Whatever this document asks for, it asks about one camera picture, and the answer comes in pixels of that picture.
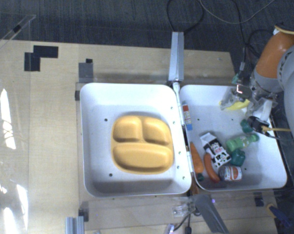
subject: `toy sausage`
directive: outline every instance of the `toy sausage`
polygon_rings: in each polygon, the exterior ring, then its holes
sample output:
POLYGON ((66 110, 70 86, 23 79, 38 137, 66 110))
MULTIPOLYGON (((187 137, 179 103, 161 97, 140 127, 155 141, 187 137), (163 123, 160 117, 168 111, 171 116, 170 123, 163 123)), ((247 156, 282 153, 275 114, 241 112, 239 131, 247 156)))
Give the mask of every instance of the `toy sausage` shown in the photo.
POLYGON ((218 175, 216 174, 216 172, 214 171, 214 169, 212 167, 212 158, 209 153, 206 153, 204 155, 204 166, 205 166, 206 172, 209 175, 211 181, 213 181, 214 183, 219 183, 220 178, 218 177, 218 175))
POLYGON ((192 157, 192 162, 194 164, 194 169, 196 174, 200 174, 204 171, 203 162, 200 155, 198 154, 195 145, 190 142, 190 152, 192 157))

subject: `white tray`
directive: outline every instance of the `white tray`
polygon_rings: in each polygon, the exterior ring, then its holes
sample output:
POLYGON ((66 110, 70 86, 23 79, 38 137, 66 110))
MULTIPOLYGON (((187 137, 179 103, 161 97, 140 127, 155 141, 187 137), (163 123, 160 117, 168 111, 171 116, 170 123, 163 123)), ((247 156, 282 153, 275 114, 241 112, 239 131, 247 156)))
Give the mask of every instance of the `white tray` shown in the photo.
MULTIPOLYGON (((187 131, 188 141, 195 144, 202 159, 205 151, 199 136, 211 132, 226 148, 227 140, 243 134, 240 122, 245 117, 245 111, 220 109, 219 102, 227 89, 228 86, 186 85, 180 90, 180 100, 187 102, 193 125, 193 130, 187 131)), ((283 187, 287 182, 287 174, 277 141, 258 135, 260 137, 258 142, 243 149, 246 158, 241 167, 243 174, 241 181, 215 184, 204 171, 205 179, 199 182, 200 187, 208 191, 264 190, 283 187)))
POLYGON ((191 175, 175 93, 164 85, 89 83, 81 89, 84 183, 93 196, 182 194, 191 175), (157 175, 123 172, 111 157, 111 131, 124 115, 156 117, 168 124, 174 163, 157 175))

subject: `green toy bottle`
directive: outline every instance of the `green toy bottle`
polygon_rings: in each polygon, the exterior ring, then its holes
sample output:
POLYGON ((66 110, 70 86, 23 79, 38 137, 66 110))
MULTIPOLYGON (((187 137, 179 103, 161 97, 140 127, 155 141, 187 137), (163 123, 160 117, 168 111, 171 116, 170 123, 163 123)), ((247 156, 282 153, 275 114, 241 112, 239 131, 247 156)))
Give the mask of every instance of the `green toy bottle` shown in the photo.
POLYGON ((250 136, 240 136, 238 138, 227 140, 226 141, 227 152, 229 153, 229 155, 231 155, 235 149, 246 148, 252 142, 256 142, 258 140, 259 140, 259 137, 256 134, 252 134, 250 136))
POLYGON ((241 151, 240 149, 236 149, 231 154, 230 164, 234 166, 242 166, 245 160, 245 152, 241 151))
POLYGON ((240 126, 242 127, 242 131, 246 134, 253 131, 253 128, 250 127, 250 125, 248 124, 248 121, 246 119, 243 119, 240 122, 240 126))

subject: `yellow foam tray insert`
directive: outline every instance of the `yellow foam tray insert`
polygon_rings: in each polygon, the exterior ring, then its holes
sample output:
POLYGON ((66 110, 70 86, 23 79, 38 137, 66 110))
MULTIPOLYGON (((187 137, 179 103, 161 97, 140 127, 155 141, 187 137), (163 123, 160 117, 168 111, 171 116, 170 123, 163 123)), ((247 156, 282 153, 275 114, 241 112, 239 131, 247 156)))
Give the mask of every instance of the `yellow foam tray insert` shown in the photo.
POLYGON ((169 126, 146 116, 123 116, 113 125, 111 152, 114 164, 133 174, 160 174, 173 164, 169 126))

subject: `black tape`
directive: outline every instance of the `black tape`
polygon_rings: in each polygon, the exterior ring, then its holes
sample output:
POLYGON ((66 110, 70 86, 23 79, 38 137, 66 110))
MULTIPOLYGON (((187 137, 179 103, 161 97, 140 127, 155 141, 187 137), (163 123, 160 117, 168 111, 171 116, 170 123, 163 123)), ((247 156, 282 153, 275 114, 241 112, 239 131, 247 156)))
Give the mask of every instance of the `black tape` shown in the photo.
POLYGON ((40 71, 40 58, 33 53, 24 53, 24 71, 40 71))
POLYGON ((84 222, 88 222, 88 220, 89 220, 88 210, 79 209, 78 210, 78 215, 84 217, 84 222))
POLYGON ((40 71, 40 58, 58 58, 58 47, 34 45, 33 53, 24 53, 24 71, 40 71))
POLYGON ((18 24, 16 27, 13 28, 13 31, 17 33, 21 29, 21 26, 18 24))
POLYGON ((75 91, 75 101, 79 101, 79 94, 80 94, 80 91, 75 91))
POLYGON ((262 193, 255 192, 253 194, 256 207, 263 207, 265 204, 262 193))
POLYGON ((35 57, 58 58, 58 47, 34 45, 35 57))

